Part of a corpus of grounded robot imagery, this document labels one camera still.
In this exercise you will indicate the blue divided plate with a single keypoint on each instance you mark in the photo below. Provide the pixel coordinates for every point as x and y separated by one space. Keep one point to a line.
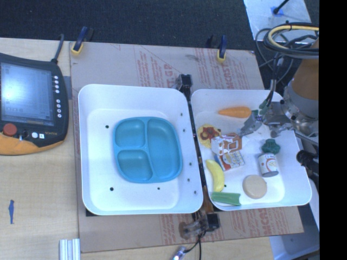
160 148

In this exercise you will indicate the black cylinder on white bracket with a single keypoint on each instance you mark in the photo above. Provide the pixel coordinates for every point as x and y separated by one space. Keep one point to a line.
306 158

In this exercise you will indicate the small white can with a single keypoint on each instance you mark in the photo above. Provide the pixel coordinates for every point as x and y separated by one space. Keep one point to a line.
268 164

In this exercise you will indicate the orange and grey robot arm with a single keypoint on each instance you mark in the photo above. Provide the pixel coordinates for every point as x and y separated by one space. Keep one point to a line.
306 74

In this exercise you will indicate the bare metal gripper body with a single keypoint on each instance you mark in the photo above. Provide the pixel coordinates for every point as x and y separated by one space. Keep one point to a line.
279 115

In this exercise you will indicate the thin black rod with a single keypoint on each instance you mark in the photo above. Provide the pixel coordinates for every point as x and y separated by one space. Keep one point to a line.
195 142

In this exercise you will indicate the brown cardboard board red print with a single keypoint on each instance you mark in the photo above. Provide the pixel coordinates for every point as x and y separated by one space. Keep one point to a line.
130 64

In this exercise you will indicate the tan round biscuit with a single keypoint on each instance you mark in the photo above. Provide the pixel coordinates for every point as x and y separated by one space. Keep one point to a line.
254 187

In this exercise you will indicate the yellow banana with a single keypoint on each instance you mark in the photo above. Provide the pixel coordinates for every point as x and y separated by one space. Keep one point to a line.
217 175

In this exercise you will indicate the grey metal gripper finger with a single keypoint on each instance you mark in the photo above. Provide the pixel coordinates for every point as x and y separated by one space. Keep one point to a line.
282 130
251 124

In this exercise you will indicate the white plastic tray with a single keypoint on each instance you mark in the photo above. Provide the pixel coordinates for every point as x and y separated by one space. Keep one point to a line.
103 145
290 177

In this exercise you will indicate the green celery stick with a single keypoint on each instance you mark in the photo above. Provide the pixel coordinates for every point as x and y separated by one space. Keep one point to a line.
226 198

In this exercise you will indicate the orange carrot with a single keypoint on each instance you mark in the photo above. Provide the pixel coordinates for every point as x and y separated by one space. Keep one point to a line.
235 112

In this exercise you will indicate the white blue and orange carton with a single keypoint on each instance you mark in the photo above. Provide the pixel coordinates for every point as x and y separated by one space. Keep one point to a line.
233 160

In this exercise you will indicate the green broccoli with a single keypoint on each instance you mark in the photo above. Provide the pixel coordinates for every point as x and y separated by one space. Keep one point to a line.
270 146

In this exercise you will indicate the yellow and red pizza slice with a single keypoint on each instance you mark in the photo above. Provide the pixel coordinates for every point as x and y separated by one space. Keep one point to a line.
205 137

